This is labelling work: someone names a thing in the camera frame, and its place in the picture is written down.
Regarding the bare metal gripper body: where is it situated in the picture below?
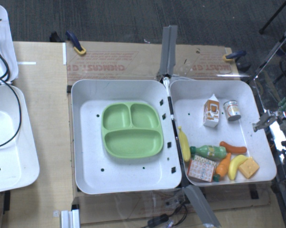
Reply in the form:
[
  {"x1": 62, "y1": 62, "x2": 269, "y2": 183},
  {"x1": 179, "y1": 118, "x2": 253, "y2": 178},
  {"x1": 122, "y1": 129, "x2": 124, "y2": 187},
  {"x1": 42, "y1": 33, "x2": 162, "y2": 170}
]
[{"x1": 272, "y1": 110, "x2": 286, "y2": 131}]

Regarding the small silver can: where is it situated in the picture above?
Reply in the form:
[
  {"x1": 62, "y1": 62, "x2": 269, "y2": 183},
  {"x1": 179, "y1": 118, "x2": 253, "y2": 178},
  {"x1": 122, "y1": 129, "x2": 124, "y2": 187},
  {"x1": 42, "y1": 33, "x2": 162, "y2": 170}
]
[{"x1": 223, "y1": 100, "x2": 242, "y2": 122}]

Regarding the orange sausage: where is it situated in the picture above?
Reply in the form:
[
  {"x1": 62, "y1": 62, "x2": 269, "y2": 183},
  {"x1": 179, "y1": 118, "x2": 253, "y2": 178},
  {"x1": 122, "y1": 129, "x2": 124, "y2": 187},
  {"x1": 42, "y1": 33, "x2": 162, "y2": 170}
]
[{"x1": 219, "y1": 141, "x2": 248, "y2": 155}]

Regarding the yellow cheese wedge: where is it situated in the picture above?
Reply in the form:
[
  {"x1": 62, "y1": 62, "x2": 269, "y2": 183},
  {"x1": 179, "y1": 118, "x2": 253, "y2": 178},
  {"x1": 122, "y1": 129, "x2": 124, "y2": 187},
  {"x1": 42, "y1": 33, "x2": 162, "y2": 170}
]
[{"x1": 238, "y1": 156, "x2": 260, "y2": 180}]

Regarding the orange and white carton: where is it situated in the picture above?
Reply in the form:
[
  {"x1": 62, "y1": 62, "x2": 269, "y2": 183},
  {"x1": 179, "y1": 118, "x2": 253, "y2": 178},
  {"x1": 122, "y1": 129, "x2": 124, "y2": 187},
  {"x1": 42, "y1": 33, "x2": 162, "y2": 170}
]
[{"x1": 203, "y1": 94, "x2": 221, "y2": 128}]

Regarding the yellow banana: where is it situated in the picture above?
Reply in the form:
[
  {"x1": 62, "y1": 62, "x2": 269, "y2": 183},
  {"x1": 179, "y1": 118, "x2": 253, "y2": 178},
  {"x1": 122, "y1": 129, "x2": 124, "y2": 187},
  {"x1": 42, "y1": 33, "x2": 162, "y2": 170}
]
[
  {"x1": 177, "y1": 126, "x2": 192, "y2": 163},
  {"x1": 228, "y1": 154, "x2": 249, "y2": 181}
]

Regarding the orange carrot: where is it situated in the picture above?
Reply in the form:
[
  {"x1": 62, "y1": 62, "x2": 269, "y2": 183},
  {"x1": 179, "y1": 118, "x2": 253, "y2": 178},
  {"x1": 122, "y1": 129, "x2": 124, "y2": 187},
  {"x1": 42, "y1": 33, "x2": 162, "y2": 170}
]
[{"x1": 212, "y1": 152, "x2": 232, "y2": 183}]

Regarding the green plastic bottle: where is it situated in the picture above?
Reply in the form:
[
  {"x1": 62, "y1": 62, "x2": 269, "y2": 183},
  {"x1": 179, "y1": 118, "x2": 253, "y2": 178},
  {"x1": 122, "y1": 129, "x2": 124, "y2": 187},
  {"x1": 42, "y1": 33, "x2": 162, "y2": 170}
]
[{"x1": 189, "y1": 145, "x2": 228, "y2": 162}]

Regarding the white plastic tray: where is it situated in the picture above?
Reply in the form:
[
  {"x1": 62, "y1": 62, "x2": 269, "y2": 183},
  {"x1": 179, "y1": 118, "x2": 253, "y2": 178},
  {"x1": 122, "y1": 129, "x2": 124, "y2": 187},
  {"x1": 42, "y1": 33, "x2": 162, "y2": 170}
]
[
  {"x1": 71, "y1": 79, "x2": 183, "y2": 195},
  {"x1": 169, "y1": 79, "x2": 277, "y2": 188}
]

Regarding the orange patterned white box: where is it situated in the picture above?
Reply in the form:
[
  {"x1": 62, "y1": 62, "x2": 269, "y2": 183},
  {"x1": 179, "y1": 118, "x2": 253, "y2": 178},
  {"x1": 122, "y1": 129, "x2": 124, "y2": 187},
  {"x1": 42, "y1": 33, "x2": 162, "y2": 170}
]
[{"x1": 186, "y1": 154, "x2": 217, "y2": 183}]

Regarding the thin black and white rod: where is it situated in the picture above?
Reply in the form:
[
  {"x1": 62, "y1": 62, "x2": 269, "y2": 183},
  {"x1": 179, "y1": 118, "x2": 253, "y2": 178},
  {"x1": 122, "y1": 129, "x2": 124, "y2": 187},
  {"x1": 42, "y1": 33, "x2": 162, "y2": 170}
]
[{"x1": 162, "y1": 77, "x2": 189, "y2": 188}]

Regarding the green divided plate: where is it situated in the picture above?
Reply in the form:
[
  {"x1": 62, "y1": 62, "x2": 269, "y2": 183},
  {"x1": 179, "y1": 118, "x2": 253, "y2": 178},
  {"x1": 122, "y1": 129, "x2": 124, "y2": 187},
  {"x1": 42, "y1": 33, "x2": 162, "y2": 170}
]
[{"x1": 101, "y1": 102, "x2": 165, "y2": 159}]

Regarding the brown cardboard board red print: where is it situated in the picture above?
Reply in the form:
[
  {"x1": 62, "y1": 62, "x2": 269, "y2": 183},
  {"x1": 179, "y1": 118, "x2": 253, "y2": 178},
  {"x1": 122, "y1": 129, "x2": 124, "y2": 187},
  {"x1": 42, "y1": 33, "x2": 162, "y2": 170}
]
[{"x1": 65, "y1": 40, "x2": 272, "y2": 225}]

